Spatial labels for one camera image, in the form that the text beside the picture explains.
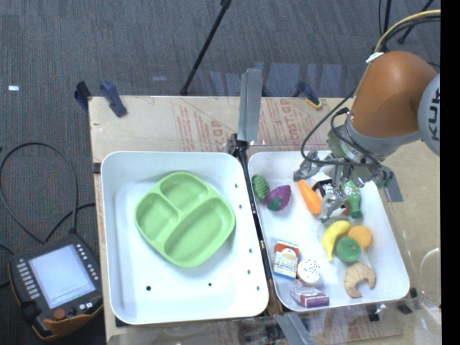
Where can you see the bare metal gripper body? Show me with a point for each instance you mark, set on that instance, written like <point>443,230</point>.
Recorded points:
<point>350,165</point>

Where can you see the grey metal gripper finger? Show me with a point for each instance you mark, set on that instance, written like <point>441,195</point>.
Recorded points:
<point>340,198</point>
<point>327,208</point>

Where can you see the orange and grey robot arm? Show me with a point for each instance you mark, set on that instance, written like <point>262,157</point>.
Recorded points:
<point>388,95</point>

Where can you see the green bottle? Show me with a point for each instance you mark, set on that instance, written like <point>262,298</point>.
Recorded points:
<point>354,203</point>

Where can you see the orange carrot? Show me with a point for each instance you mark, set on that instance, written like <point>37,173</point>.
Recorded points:
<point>311,197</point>

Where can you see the yellow banana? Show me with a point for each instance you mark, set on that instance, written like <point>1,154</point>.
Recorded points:
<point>332,235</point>

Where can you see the white plastic tray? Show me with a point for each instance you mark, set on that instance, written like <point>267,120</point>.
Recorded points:
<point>201,293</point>
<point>298,228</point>

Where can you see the orange toy fruit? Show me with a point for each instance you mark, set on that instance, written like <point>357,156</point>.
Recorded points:
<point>362,235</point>

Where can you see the green toy apple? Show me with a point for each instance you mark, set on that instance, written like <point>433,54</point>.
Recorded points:
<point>348,250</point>

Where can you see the purple toy grapes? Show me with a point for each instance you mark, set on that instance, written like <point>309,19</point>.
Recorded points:
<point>279,197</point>

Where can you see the white sprinkled cupcake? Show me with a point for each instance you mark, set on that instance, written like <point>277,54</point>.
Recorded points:
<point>309,271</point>

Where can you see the orange and white carton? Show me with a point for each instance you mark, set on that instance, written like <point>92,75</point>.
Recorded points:
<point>285,261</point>

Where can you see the green toy grapes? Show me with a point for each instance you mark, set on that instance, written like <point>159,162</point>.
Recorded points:
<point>260,187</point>

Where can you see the tan toy croissant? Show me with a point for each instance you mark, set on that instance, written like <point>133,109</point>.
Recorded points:
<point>359,275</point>

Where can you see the pink and maroon packet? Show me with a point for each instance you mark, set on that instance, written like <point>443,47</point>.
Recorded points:
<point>309,297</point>

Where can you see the green divided plate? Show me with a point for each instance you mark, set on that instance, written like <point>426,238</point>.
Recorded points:
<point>185,219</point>

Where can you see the brown cardboard board red print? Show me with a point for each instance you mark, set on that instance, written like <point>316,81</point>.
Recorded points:
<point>151,124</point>

